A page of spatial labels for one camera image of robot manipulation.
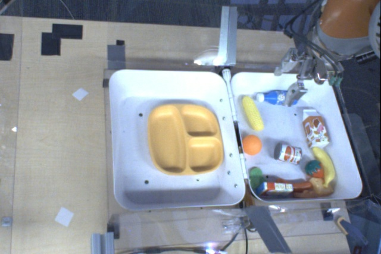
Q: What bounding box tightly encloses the orange and blue box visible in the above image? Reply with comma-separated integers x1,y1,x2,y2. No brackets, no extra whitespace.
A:
255,181,295,197

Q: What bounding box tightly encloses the orange ball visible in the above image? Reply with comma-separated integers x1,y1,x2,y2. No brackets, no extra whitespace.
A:
242,134,263,156

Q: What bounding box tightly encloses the yellow corn cob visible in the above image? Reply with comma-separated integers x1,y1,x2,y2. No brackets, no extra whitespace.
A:
241,95,265,132

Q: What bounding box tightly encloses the blue bottle with white cap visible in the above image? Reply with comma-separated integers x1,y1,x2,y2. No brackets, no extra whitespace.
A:
255,90,299,107

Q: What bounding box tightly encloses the red-brown sausage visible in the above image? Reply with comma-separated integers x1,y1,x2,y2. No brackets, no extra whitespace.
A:
275,177,317,199

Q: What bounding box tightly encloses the white plastic tray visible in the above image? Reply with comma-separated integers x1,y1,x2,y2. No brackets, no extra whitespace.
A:
230,71,364,203
108,69,246,212

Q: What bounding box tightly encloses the yellow banana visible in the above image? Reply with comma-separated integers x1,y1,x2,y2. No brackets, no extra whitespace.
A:
311,146,336,189

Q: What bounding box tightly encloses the beige bread piece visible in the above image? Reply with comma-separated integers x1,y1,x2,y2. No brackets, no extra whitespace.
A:
308,177,335,197

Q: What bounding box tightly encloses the thin black and white rod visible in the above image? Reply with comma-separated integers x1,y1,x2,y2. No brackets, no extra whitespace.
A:
221,68,248,180

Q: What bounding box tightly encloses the orange and white carton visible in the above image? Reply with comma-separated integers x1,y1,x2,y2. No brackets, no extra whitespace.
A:
302,108,330,149

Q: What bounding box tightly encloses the orange fruit with green top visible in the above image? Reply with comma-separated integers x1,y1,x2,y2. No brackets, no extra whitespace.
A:
304,159,325,180

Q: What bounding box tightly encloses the small orange and white can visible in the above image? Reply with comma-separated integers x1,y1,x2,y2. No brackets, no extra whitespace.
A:
273,142,304,166

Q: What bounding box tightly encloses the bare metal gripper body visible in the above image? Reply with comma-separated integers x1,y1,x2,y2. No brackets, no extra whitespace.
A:
273,48,343,84

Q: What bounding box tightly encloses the green round toy food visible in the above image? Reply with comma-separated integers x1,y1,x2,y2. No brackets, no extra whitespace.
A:
248,167,266,192

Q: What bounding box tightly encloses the orange divided plate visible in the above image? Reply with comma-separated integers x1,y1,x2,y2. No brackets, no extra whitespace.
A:
147,103,224,175

